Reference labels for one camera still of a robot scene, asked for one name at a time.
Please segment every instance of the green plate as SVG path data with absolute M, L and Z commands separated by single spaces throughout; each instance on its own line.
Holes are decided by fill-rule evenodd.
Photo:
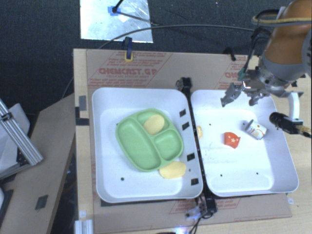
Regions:
M 161 115 L 165 125 L 150 135 L 143 124 L 153 115 Z M 183 140 L 167 116 L 158 109 L 146 109 L 123 119 L 116 128 L 120 147 L 139 170 L 152 172 L 171 163 L 183 152 Z

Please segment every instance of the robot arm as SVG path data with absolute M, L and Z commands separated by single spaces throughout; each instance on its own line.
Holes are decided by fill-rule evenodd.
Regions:
M 272 15 L 277 11 L 265 11 Z M 310 129 L 303 128 L 303 122 L 299 119 L 299 97 L 302 92 L 287 92 L 290 84 L 307 73 L 311 77 L 311 14 L 312 0 L 296 0 L 286 8 L 278 11 L 276 20 L 261 20 L 258 14 L 253 18 L 253 23 L 258 26 L 274 26 L 270 39 L 259 58 L 259 64 L 255 70 L 247 70 L 248 62 L 253 54 L 250 51 L 248 61 L 238 73 L 240 85 L 230 85 L 224 98 L 221 98 L 222 106 L 233 102 L 241 92 L 251 97 L 250 106 L 257 104 L 258 100 L 273 94 L 279 98 L 288 98 L 290 102 L 290 115 L 273 113 L 270 121 L 277 127 L 290 134 L 302 134 L 307 137 Z M 259 27 L 255 30 L 252 39 L 260 31 L 268 33 Z

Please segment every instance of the white tray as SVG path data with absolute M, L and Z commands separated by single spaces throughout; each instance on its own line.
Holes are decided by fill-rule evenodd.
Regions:
M 100 88 L 92 96 L 97 193 L 107 202 L 194 198 L 203 189 L 200 165 L 186 97 L 172 89 Z M 179 131 L 184 150 L 177 159 L 187 165 L 181 178 L 164 179 L 158 171 L 141 172 L 120 148 L 116 124 L 147 108 L 161 110 Z M 182 125 L 189 127 L 182 130 Z M 188 155 L 194 158 L 188 161 Z
M 250 107 L 250 98 L 242 93 L 222 108 L 224 95 L 220 90 L 197 90 L 191 97 L 196 125 L 203 131 L 199 145 L 210 190 L 222 197 L 296 190 L 298 177 L 284 132 L 269 121 L 276 112 L 272 98 Z M 268 129 L 261 140 L 244 131 L 252 119 Z M 223 144 L 225 132 L 241 137 L 236 149 Z

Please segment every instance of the green divided plate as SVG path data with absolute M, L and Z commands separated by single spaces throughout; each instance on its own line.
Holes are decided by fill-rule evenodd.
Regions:
M 153 115 L 165 119 L 162 130 L 151 135 L 143 124 Z M 167 116 L 158 109 L 146 109 L 123 119 L 116 137 L 127 158 L 139 170 L 152 172 L 171 163 L 183 152 L 183 140 Z

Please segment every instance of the wooden surface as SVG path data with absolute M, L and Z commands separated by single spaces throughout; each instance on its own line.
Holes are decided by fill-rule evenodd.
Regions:
M 86 67 L 85 50 L 76 50 L 74 52 L 75 61 L 75 93 L 76 106 L 79 96 L 88 96 L 86 89 L 86 73 L 77 74 L 77 67 Z M 304 125 L 311 127 L 311 79 L 303 78 L 298 81 L 298 88 L 290 88 L 293 91 L 304 91 L 300 98 L 300 118 L 304 120 Z M 277 111 L 289 114 L 287 99 L 273 97 Z M 77 149 L 82 150 L 78 156 L 78 207 L 79 210 L 87 211 L 87 219 L 92 219 L 92 183 L 91 176 L 91 154 L 90 143 L 87 143 L 85 137 L 89 131 L 83 127 L 77 127 Z M 214 224 L 199 226 L 198 234 L 310 234 L 312 229 L 312 182 L 311 182 L 311 139 L 302 136 L 286 135 L 287 143 L 292 154 L 292 158 L 299 177 L 298 189 L 288 194 L 294 204 L 291 205 L 293 217 L 270 220 L 257 220 L 249 222 L 236 222 L 227 224 Z M 162 229 L 150 231 L 129 232 L 129 234 L 156 234 L 160 232 L 176 232 L 176 229 Z
M 0 234 L 50 233 L 74 150 L 73 110 L 71 95 L 40 112 L 31 141 L 44 159 L 2 186 L 13 195 Z M 36 210 L 38 198 L 45 195 L 45 207 Z

